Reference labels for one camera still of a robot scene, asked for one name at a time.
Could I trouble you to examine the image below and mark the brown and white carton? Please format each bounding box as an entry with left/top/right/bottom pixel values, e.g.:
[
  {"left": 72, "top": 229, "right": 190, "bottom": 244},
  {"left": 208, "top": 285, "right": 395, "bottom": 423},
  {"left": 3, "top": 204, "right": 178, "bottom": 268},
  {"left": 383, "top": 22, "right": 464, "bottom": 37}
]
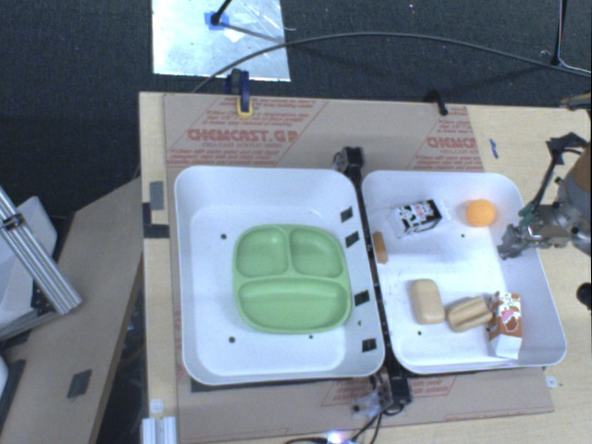
[{"left": 487, "top": 290, "right": 524, "bottom": 361}]

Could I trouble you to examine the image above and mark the black block with thin wires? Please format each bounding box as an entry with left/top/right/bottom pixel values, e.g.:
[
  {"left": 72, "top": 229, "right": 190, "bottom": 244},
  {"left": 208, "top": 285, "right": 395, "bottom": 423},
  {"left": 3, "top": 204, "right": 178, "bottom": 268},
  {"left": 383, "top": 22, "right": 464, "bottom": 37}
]
[
  {"left": 387, "top": 371, "right": 413, "bottom": 407},
  {"left": 333, "top": 145, "right": 367, "bottom": 176}
]

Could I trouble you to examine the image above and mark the black and white milk carton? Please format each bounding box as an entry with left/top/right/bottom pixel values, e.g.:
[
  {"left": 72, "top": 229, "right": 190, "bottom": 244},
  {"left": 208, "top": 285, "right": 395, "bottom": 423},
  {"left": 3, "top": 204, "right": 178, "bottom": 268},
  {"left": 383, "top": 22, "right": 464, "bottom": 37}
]
[{"left": 386, "top": 198, "right": 451, "bottom": 241}]

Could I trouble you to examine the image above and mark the orange ball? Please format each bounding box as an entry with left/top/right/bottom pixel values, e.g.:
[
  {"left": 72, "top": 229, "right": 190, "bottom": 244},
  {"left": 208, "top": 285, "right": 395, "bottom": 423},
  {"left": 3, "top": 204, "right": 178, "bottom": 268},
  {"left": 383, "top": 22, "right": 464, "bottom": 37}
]
[{"left": 465, "top": 198, "right": 498, "bottom": 228}]

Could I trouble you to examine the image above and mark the green divided plate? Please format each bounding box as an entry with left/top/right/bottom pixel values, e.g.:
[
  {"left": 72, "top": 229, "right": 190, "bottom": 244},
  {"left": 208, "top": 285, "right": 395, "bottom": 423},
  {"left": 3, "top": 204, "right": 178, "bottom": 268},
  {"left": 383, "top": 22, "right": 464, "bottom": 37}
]
[{"left": 231, "top": 223, "right": 353, "bottom": 336}]

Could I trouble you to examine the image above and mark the white plastic tray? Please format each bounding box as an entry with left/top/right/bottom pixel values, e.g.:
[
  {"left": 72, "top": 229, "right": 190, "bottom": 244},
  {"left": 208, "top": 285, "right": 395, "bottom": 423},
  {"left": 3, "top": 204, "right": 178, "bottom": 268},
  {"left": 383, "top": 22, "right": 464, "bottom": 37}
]
[
  {"left": 360, "top": 169, "right": 569, "bottom": 376},
  {"left": 173, "top": 165, "right": 387, "bottom": 387}
]

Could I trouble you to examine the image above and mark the brown cardboard board, red print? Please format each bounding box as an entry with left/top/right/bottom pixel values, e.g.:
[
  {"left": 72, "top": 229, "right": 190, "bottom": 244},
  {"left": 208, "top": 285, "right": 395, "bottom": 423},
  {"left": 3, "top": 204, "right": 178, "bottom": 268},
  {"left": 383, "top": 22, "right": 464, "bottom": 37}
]
[{"left": 162, "top": 92, "right": 556, "bottom": 444}]

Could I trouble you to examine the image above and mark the tan ridged bread roll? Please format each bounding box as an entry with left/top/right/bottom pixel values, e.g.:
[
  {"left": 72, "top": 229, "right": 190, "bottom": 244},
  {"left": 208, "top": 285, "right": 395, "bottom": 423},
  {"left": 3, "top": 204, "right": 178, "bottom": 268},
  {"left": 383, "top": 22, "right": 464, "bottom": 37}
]
[{"left": 445, "top": 295, "right": 495, "bottom": 333}]

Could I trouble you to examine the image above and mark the tan bread slice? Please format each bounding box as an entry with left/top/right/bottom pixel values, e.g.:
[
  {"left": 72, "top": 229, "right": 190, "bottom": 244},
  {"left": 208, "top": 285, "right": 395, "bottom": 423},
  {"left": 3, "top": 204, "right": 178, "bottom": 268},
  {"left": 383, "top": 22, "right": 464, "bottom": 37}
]
[{"left": 409, "top": 277, "right": 447, "bottom": 326}]

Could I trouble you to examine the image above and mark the thin black rod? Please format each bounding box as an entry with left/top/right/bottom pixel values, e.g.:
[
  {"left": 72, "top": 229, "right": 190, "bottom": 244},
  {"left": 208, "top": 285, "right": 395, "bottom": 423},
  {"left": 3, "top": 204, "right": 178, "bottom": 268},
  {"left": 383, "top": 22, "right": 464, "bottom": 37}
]
[{"left": 350, "top": 167, "right": 400, "bottom": 379}]

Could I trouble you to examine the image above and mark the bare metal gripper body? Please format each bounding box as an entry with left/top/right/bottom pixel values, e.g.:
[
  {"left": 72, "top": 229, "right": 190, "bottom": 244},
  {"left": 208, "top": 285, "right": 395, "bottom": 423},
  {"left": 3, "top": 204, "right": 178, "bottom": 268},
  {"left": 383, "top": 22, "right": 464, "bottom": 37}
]
[{"left": 521, "top": 203, "right": 586, "bottom": 250}]

